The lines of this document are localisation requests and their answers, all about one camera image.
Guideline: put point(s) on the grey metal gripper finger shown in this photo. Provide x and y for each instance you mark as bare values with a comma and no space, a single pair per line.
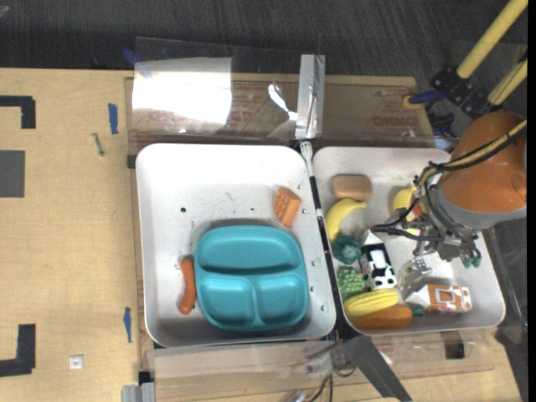
422,265

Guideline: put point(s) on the blue divided plate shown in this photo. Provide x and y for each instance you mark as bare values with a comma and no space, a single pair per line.
251,279

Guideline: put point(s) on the small teal screw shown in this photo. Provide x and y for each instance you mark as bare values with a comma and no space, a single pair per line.
99,145

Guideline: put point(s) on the cow print milk carton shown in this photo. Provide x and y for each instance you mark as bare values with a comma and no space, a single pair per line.
379,266

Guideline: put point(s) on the small white square block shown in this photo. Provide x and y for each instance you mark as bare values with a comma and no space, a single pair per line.
76,362

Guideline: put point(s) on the yellow lemon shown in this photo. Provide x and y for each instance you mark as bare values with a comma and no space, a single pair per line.
403,199

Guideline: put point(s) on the orange carrot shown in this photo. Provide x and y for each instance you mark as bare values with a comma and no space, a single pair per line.
385,317

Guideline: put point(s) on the orange waffle biscuit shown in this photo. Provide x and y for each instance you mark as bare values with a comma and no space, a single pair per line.
287,205

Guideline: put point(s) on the orange and white carton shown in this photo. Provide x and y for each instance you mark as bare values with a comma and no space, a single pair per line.
444,299

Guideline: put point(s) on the white plastic tray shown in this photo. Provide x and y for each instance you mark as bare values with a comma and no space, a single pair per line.
381,163
218,174

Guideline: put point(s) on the green broccoli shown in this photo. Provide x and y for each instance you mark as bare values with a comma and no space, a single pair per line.
346,249

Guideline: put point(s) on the tan bread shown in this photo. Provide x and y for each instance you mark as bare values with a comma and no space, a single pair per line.
352,187

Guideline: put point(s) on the orange sausage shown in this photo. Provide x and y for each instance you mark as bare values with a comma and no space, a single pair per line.
188,287

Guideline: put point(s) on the green grapes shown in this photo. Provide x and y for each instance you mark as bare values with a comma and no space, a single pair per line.
351,282

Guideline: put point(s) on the yellow banana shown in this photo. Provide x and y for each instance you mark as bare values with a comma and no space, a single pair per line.
337,216

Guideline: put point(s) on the yellow corn cob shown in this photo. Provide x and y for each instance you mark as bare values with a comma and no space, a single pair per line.
370,302

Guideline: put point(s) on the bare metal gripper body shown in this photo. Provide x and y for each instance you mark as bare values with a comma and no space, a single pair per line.
447,246

